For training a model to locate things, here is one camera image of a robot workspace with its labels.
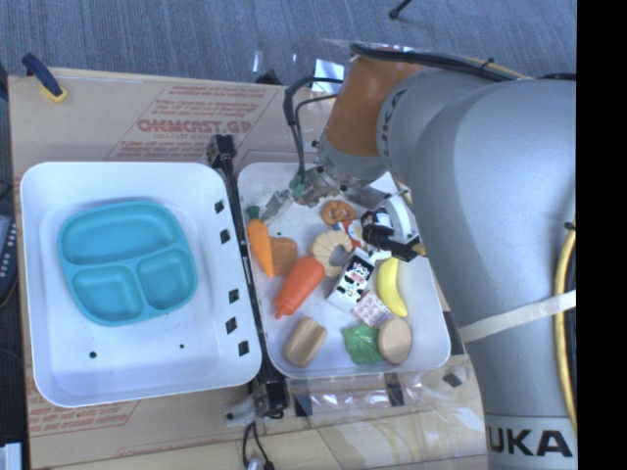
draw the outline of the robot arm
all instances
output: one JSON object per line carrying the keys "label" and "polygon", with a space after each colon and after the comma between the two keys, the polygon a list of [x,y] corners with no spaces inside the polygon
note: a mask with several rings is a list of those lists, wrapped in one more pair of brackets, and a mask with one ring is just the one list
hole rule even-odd
{"label": "robot arm", "polygon": [[490,75],[396,69],[396,81],[379,84],[371,128],[354,122],[364,120],[369,92],[363,78],[351,79],[368,70],[361,61],[384,63],[352,64],[320,140],[317,177],[347,191],[389,170],[409,187],[421,243],[477,375],[490,469],[578,468],[553,319],[520,316],[559,312],[548,308],[564,223],[575,215],[576,83],[493,66]]}

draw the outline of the toy cookie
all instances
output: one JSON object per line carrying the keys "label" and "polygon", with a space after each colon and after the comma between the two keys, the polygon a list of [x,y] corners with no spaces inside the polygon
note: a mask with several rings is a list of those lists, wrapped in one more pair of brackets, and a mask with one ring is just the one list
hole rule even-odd
{"label": "toy cookie", "polygon": [[327,277],[337,277],[342,273],[342,266],[336,266],[330,262],[331,255],[337,247],[342,247],[347,253],[353,250],[353,244],[348,233],[339,230],[327,230],[313,240],[312,256],[324,266],[324,273]]}
{"label": "toy cookie", "polygon": [[410,354],[411,330],[402,318],[388,318],[379,327],[379,351],[388,362],[400,364]]}
{"label": "toy cookie", "polygon": [[333,226],[346,219],[355,219],[355,210],[343,200],[330,200],[322,207],[322,221]]}

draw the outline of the orange toy carrot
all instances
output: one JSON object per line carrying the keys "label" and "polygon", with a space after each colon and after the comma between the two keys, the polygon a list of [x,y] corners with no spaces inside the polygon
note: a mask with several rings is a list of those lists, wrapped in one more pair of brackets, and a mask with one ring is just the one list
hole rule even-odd
{"label": "orange toy carrot", "polygon": [[292,315],[309,297],[325,275],[324,266],[312,256],[296,260],[274,300],[275,318]]}
{"label": "orange toy carrot", "polygon": [[259,219],[259,208],[257,206],[250,206],[246,209],[246,212],[251,218],[246,225],[246,233],[248,234],[248,241],[251,244],[251,250],[264,269],[265,274],[272,278],[274,276],[274,268],[272,267],[272,245],[270,244],[270,235],[267,231],[267,226]]}

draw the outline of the white plastic tray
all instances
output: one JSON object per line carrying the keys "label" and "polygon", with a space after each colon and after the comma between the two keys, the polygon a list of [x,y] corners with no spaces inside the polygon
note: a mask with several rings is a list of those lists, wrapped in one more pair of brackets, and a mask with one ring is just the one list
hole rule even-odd
{"label": "white plastic tray", "polygon": [[[201,164],[46,163],[24,174],[21,195],[34,379],[45,398],[76,407],[242,385],[255,377],[261,348],[217,172]],[[172,312],[103,326],[72,300],[57,235],[77,212],[130,200],[154,201],[174,214],[196,262],[198,286]]]}
{"label": "white plastic tray", "polygon": [[[297,166],[294,164],[257,163],[245,167],[238,178],[242,210],[251,205],[264,206],[275,191],[288,187],[296,171]],[[394,191],[394,183],[389,176],[384,176],[375,185],[383,191]],[[308,254],[315,236],[329,228],[320,218],[323,202],[313,209],[292,205],[269,225],[270,235],[291,238],[298,245],[299,257]],[[358,217],[364,211],[358,206],[355,209]],[[375,267],[369,281],[375,290],[377,269]],[[412,347],[409,357],[396,366],[386,361],[371,365],[353,364],[346,351],[341,330],[359,325],[360,322],[350,313],[345,313],[326,301],[325,296],[334,279],[325,277],[293,315],[276,319],[273,301],[285,277],[268,278],[255,259],[253,276],[260,300],[269,357],[275,367],[290,378],[420,371],[439,367],[449,358],[451,341],[435,280],[426,258],[417,257],[410,263],[401,263],[399,268],[398,287],[408,306],[406,322],[412,333]],[[327,329],[327,338],[313,362],[306,368],[299,368],[283,358],[282,348],[298,322],[306,316]]]}

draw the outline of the toy banana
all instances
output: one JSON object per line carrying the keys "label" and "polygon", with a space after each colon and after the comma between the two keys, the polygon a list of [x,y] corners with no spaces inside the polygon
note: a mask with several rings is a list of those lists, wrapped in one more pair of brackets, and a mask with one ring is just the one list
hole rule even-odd
{"label": "toy banana", "polygon": [[394,313],[400,317],[408,315],[408,308],[396,286],[396,279],[399,273],[398,258],[387,258],[381,266],[376,278],[377,293],[381,301]]}

